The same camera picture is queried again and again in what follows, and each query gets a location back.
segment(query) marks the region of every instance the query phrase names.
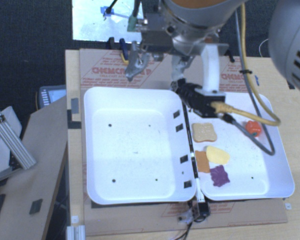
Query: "table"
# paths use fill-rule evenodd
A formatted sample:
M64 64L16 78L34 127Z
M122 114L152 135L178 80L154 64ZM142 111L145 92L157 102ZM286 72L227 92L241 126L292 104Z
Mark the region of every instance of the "table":
M270 58L248 58L248 68L258 77L258 91L271 102L274 112L282 121L279 132L295 182L294 194L284 202L291 205L287 210L288 223L240 227L208 228L191 230L189 240L230 239L300 239L300 92L289 89L287 81L278 73ZM66 51L67 107L72 98L80 97L80 55L77 50ZM80 121L80 112L72 114L72 121ZM79 131L68 131L70 214L72 226L84 225L83 171L81 137ZM133 233L89 236L88 240L168 240L181 234L180 231Z

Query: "gray cable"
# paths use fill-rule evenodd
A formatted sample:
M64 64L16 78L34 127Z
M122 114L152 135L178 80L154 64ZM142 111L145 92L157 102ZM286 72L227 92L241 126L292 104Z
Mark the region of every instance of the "gray cable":
M238 17L238 10L235 11L235 24L236 24L236 35L237 35L237 41L238 41L238 48L239 48L239 54L240 54L240 60L241 60L241 67L242 67L242 70L246 70L246 67L244 65L244 59L243 59L243 53L242 53L242 47L241 47L241 35L240 35L240 27L239 27L239 17ZM251 91L251 88L250 88L250 85L248 83L248 78L247 78L247 75L245 73L243 73L243 77L244 77L244 82L245 82L245 86L246 86L246 89L249 93L249 96L251 98L251 101L253 103L253 106L254 106L254 109L257 113L257 115L259 117L262 117L261 116L261 113L260 113L260 110L257 106L257 103L256 103L256 100L254 98L254 95ZM238 124L236 121L234 121L235 123L232 123L233 125L235 125L240 131L243 132L244 135L246 135L251 141L253 141L260 149L262 149L265 153L267 153L268 155L271 155L273 156L275 154L275 147L274 147L274 144L271 140L271 137L269 135L269 132L268 132L268 129L266 127L266 125L264 123L262 123L262 128L263 128L263 131L265 133L265 136L269 142L269 145L270 145L270 150L268 150L264 145L262 145L259 141L257 141L255 139L255 137L253 135L251 135L250 133L248 133L246 131L246 129L244 127L242 127L240 124Z

